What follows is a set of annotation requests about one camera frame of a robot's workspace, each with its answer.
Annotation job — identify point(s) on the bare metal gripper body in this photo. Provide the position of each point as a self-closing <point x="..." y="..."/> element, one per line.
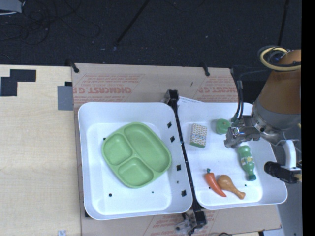
<point x="251" y="130"/>

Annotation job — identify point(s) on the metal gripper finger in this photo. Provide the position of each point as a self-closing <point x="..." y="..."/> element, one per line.
<point x="233" y="142"/>
<point x="235" y="131"/>

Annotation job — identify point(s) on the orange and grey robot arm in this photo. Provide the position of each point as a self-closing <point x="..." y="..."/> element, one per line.
<point x="280" y="90"/>

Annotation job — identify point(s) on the green round can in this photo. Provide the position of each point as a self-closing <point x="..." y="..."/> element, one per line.
<point x="222" y="126"/>

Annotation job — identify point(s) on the white plastic tray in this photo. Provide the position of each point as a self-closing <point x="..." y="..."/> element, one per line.
<point x="226" y="156"/>
<point x="98" y="200"/>

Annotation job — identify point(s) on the green plastic bottle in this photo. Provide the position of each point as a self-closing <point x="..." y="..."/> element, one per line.
<point x="246" y="160"/>

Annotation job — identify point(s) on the white and green carton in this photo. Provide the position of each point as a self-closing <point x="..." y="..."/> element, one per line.
<point x="198" y="135"/>

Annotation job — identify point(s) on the brown chicken drumstick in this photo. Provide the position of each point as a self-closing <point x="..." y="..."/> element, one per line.
<point x="227" y="183"/>

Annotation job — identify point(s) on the orange carrot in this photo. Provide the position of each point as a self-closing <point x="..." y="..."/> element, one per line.
<point x="213" y="182"/>

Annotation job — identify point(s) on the thin black rod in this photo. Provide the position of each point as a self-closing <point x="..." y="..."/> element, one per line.
<point x="185" y="151"/>

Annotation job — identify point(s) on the white paper sheet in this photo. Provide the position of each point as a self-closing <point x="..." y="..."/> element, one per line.
<point x="190" y="99"/>

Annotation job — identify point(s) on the green divided plate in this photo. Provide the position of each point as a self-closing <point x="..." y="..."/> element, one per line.
<point x="136" y="154"/>

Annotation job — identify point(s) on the brown cardboard board red print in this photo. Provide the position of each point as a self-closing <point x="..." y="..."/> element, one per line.
<point x="123" y="87"/>

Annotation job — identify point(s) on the black cylinder on white bracket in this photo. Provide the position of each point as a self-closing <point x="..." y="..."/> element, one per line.
<point x="278" y="171"/>

